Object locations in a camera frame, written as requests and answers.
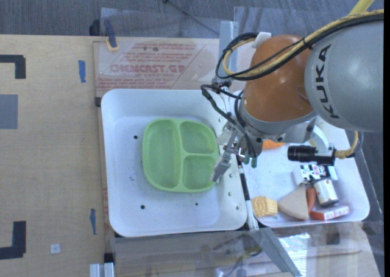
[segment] clear plastic sheet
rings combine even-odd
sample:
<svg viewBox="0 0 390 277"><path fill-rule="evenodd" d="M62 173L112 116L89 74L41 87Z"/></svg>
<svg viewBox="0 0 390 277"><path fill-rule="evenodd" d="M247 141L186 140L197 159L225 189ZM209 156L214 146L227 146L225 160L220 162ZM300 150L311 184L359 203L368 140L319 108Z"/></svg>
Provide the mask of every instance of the clear plastic sheet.
<svg viewBox="0 0 390 277"><path fill-rule="evenodd" d="M301 276L380 276L363 223L274 230ZM292 276L261 249L256 231L110 241L116 276Z"/></svg>
<svg viewBox="0 0 390 277"><path fill-rule="evenodd" d="M104 21L109 19L117 36L162 38L219 38L220 19L187 16L183 14L151 13L133 10L103 8L101 34L105 34Z"/></svg>

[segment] toy bread slice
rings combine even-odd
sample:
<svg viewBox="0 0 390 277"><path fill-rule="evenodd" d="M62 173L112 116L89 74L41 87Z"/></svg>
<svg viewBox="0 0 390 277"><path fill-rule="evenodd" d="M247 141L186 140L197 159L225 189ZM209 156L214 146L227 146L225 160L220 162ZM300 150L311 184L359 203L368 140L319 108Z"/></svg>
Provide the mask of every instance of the toy bread slice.
<svg viewBox="0 0 390 277"><path fill-rule="evenodd" d="M299 220L307 220L309 218L309 213L305 185L299 186L297 189L280 199L278 201L278 209L288 216L295 217Z"/></svg>
<svg viewBox="0 0 390 277"><path fill-rule="evenodd" d="M265 196L257 196L252 200L253 213L257 217L274 216L278 213L278 204L276 200Z"/></svg>

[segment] green plastic tray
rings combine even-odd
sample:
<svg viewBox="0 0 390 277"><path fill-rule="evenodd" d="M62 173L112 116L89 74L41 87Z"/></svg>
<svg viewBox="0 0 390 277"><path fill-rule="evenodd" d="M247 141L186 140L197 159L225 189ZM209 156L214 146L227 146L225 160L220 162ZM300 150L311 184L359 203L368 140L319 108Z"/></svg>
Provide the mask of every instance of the green plastic tray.
<svg viewBox="0 0 390 277"><path fill-rule="evenodd" d="M146 179L170 192L202 192L210 181L219 150L207 125L187 119L160 118L144 131L142 162Z"/></svg>

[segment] white tray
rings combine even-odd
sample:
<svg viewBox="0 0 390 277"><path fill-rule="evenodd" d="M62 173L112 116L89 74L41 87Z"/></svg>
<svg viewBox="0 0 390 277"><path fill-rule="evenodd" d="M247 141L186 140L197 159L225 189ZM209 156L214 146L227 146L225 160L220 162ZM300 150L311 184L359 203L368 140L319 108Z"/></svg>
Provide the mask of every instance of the white tray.
<svg viewBox="0 0 390 277"><path fill-rule="evenodd" d="M219 96L214 99L224 107ZM221 181L206 192L160 191L143 174L141 146L150 121L182 117L220 134L225 119L200 90L114 89L102 98L101 109L108 216L115 232L140 237L236 230L245 224L247 209L235 157Z"/></svg>
<svg viewBox="0 0 390 277"><path fill-rule="evenodd" d="M324 132L328 142L334 143L336 149L346 150L350 148L344 130L333 127L322 119L317 121L317 126ZM290 145L286 144L277 149L264 150L257 159L258 166L255 169L250 166L244 166L251 198L263 195L276 201L280 200L297 188L293 170L301 164L316 164L288 160L288 146ZM355 222L365 219L370 211L370 204L355 159L336 159L335 170L338 180L333 181L333 185L339 198L338 205L348 205L350 209L349 214L327 221L312 219L299 221L282 212L278 212L276 216L257 217L258 221L265 226L278 228L322 223ZM321 208L318 200L315 208Z"/></svg>

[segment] blue tape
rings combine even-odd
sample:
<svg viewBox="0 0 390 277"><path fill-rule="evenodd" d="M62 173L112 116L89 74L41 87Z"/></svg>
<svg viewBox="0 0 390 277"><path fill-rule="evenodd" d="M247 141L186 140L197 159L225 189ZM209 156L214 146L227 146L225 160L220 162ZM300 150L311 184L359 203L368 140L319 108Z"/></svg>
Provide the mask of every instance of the blue tape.
<svg viewBox="0 0 390 277"><path fill-rule="evenodd" d="M0 129L18 128L18 95L0 94Z"/></svg>
<svg viewBox="0 0 390 277"><path fill-rule="evenodd" d="M79 60L79 75L81 83L86 82L85 81L85 62L83 60Z"/></svg>
<svg viewBox="0 0 390 277"><path fill-rule="evenodd" d="M95 215L95 209L91 209L90 220L91 220L93 234L96 235L96 215Z"/></svg>
<svg viewBox="0 0 390 277"><path fill-rule="evenodd" d="M112 48L118 47L118 44L116 42L114 27L112 27L111 21L109 19L105 19L104 26L108 34L108 42L110 43L110 46Z"/></svg>

